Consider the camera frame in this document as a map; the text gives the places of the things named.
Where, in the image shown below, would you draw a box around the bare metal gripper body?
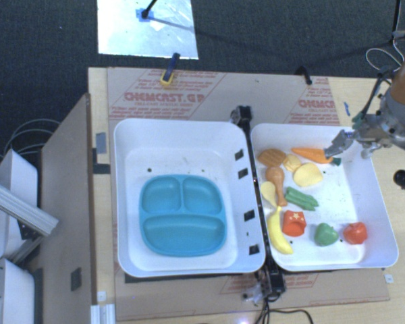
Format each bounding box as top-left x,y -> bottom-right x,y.
352,113 -> 405,153

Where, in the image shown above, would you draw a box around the orange carrot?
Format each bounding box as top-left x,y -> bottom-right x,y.
290,146 -> 342,167

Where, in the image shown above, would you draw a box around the pale yellow potato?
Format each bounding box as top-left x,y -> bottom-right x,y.
292,161 -> 324,188

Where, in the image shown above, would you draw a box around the white plastic tray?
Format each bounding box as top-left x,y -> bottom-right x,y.
113,117 -> 267,279
250,123 -> 400,273

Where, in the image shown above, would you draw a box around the small yellow toy food piece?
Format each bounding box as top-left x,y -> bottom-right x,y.
283,154 -> 303,173

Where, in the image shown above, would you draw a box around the green beans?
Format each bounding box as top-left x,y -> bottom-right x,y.
284,186 -> 320,212

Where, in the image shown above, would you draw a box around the brown waffle biscuit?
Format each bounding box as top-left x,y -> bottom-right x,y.
256,148 -> 288,168

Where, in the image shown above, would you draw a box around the brown chicken drumstick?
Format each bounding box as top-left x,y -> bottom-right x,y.
265,166 -> 288,208

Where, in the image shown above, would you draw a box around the red tomato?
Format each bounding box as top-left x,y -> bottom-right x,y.
343,221 -> 369,246

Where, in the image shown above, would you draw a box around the yellow pear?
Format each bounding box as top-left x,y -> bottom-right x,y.
259,180 -> 279,208

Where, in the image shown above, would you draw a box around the green bell pepper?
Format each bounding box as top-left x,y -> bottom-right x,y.
314,222 -> 340,247

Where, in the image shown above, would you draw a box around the thin black and white rod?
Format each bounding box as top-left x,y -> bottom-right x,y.
241,119 -> 276,279

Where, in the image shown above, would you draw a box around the yellow banana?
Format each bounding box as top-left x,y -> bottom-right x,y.
267,205 -> 294,256

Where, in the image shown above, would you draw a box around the brown cardboard board red print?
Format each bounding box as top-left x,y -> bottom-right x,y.
106,66 -> 391,322

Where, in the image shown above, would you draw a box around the blue divided plate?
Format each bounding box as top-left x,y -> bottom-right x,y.
138,173 -> 228,258

